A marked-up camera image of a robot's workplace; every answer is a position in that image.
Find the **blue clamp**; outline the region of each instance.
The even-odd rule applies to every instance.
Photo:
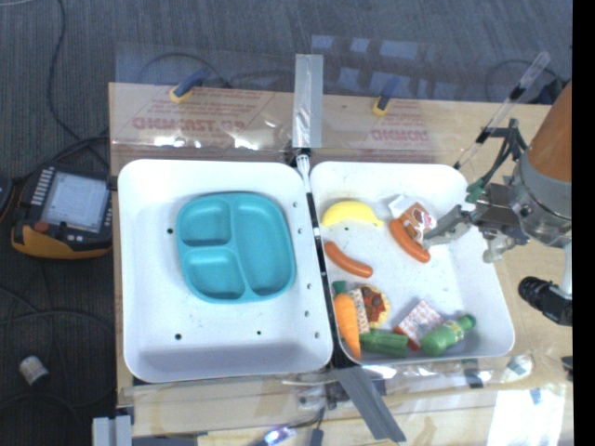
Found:
[[[392,98],[394,90],[397,88],[398,84],[399,78],[392,76],[384,85],[380,96],[378,96],[376,102],[374,103],[374,107],[372,108],[372,112],[375,115],[382,116],[387,113],[387,110],[389,109],[390,98]]]
[[[169,98],[172,102],[180,104],[180,102],[182,102],[191,94],[191,89],[193,87],[202,85],[203,81],[209,76],[210,73],[211,71],[208,69],[202,69],[191,74],[179,85],[172,87],[169,90]]]

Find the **orange object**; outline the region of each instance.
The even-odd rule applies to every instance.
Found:
[[[374,270],[367,264],[356,261],[343,253],[338,246],[333,242],[326,242],[324,244],[324,252],[341,269],[361,276],[362,278],[369,278],[374,273]]]
[[[554,101],[527,150],[529,162],[546,177],[572,181],[573,85]]]
[[[97,248],[87,251],[74,251],[68,244],[56,240],[51,236],[36,231],[34,228],[24,225],[22,227],[24,243],[16,243],[14,230],[12,232],[12,246],[21,253],[29,256],[47,257],[50,259],[87,259],[95,256],[103,256],[112,249]]]
[[[335,296],[335,317],[337,319],[338,331],[345,340],[347,347],[355,359],[362,357],[360,347],[360,327],[357,321],[357,308],[353,299],[345,294],[339,293]]]
[[[421,247],[405,230],[403,222],[399,218],[394,218],[389,223],[389,230],[395,241],[404,249],[404,251],[421,263],[430,261],[430,252]]]

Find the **device screen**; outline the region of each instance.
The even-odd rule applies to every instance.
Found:
[[[110,192],[102,180],[57,172],[42,219],[98,233]]]

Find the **toy food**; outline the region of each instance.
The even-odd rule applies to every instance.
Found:
[[[369,278],[374,273],[368,265],[356,261],[343,253],[334,242],[326,242],[324,244],[324,252],[337,266],[351,274],[362,278]]]
[[[407,335],[407,337],[409,337],[409,347],[412,350],[420,350],[422,337],[443,322],[443,316],[422,299],[417,303],[414,309],[409,312],[401,322],[399,322],[399,325],[393,329],[393,332],[396,334]]]
[[[406,335],[394,332],[372,329],[367,334],[360,334],[362,350],[370,353],[381,353],[390,357],[404,358],[407,356]]]
[[[370,222],[377,227],[384,225],[384,221],[377,218],[370,206],[357,200],[344,200],[332,204],[323,215],[322,224],[326,227],[345,219],[357,219]]]
[[[421,339],[421,348],[431,357],[438,357],[465,337],[465,333],[475,327],[475,318],[465,315],[456,321],[445,321],[428,332]]]
[[[357,360],[362,357],[362,349],[360,347],[360,331],[357,322],[357,308],[353,299],[345,292],[340,291],[340,287],[336,286],[339,292],[335,295],[333,304],[335,307],[335,317],[337,320],[337,327],[341,337],[345,340],[347,347],[350,348],[351,354]]]
[[[384,294],[370,284],[360,286],[360,290],[370,328],[376,329],[389,317],[390,302]]]
[[[357,308],[357,325],[360,329],[360,334],[370,332],[370,322],[365,312],[364,295],[361,289],[350,289],[346,291],[347,295],[353,299],[355,308]]]
[[[404,249],[404,251],[419,261],[427,263],[430,261],[430,252],[417,243],[405,230],[403,222],[399,218],[394,218],[389,223],[389,230],[395,241]]]

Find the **gray carpet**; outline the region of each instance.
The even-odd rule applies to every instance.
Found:
[[[112,81],[168,83],[207,65],[206,85],[291,91],[294,56],[311,52],[324,55],[329,94],[375,95],[396,74],[398,97],[499,102],[540,51],[551,62],[523,101],[549,102],[548,85],[572,77],[573,0],[13,1],[0,0],[0,176],[17,181],[107,134]],[[100,141],[63,162],[105,170],[108,153]],[[91,444],[92,418],[114,415],[112,255],[29,258],[11,247],[10,222],[0,444]],[[32,353],[50,371],[45,395],[18,371]]]

